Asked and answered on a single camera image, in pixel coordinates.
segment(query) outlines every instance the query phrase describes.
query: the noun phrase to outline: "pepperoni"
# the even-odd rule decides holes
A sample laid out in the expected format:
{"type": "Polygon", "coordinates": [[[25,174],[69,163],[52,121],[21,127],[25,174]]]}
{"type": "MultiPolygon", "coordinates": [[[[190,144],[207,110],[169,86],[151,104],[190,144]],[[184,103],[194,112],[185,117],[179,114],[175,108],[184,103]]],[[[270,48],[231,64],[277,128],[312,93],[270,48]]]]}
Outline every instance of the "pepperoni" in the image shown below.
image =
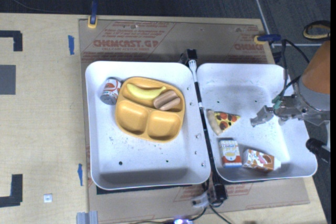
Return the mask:
{"type": "Polygon", "coordinates": [[[226,113],[222,112],[222,113],[220,113],[220,115],[221,115],[221,118],[222,118],[223,120],[226,120],[226,119],[227,119],[227,114],[226,114],[226,113]]]}
{"type": "Polygon", "coordinates": [[[219,128],[221,130],[225,130],[228,127],[227,123],[225,121],[222,121],[219,125],[219,128]]]}

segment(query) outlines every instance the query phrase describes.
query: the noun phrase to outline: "wooden table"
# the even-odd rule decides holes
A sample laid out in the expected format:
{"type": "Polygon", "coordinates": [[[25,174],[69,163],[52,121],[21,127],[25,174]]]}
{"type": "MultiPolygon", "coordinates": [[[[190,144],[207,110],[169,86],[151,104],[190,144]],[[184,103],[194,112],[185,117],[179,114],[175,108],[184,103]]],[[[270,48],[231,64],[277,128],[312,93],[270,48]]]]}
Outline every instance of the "wooden table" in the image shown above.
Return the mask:
{"type": "MultiPolygon", "coordinates": [[[[23,33],[23,51],[0,38],[0,65],[16,66],[16,92],[0,94],[0,197],[9,196],[13,174],[23,175],[20,206],[0,208],[1,223],[76,223],[88,212],[78,20],[83,15],[0,14],[0,30],[23,33]],[[69,37],[74,54],[69,53],[69,37]],[[44,202],[52,194],[52,202],[44,202]]],[[[130,19],[102,16],[105,19],[130,19]]],[[[310,204],[228,212],[232,223],[326,223],[311,177],[310,204]]],[[[204,215],[195,223],[223,223],[204,215]]]]}

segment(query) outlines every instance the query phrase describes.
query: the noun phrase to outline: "toy pizza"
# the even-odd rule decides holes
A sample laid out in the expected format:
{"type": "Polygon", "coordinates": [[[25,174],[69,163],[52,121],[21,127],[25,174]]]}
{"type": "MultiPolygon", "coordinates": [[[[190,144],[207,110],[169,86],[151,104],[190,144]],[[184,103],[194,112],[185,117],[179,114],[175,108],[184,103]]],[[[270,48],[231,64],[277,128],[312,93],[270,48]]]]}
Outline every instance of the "toy pizza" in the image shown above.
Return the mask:
{"type": "Polygon", "coordinates": [[[220,135],[225,130],[229,129],[237,120],[239,120],[240,116],[222,112],[222,111],[213,111],[207,110],[206,116],[210,123],[212,130],[220,135]]]}

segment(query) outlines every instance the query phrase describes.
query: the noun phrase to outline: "toy banana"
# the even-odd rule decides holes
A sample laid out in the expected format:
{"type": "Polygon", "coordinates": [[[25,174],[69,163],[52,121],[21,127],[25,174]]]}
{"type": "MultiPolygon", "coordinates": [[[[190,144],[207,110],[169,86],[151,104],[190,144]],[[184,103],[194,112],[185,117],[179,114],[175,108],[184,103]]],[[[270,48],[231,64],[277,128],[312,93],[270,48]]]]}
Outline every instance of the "toy banana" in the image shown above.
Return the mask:
{"type": "Polygon", "coordinates": [[[134,96],[137,97],[139,99],[143,99],[143,100],[152,100],[156,97],[158,97],[160,95],[160,93],[162,91],[164,91],[166,89],[165,86],[159,88],[159,89],[154,89],[154,90],[145,90],[145,89],[141,89],[131,83],[128,83],[127,85],[127,89],[130,91],[130,93],[134,96]]]}

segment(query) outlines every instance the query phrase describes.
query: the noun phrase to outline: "can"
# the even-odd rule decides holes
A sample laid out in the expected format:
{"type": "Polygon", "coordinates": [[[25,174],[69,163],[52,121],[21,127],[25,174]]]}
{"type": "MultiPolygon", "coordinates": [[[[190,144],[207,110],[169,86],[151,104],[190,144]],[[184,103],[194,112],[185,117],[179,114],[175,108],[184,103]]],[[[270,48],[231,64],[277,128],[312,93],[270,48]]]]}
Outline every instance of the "can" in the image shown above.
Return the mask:
{"type": "Polygon", "coordinates": [[[119,95],[121,82],[115,78],[109,78],[105,82],[103,93],[100,96],[100,100],[105,104],[115,105],[119,95]]]}

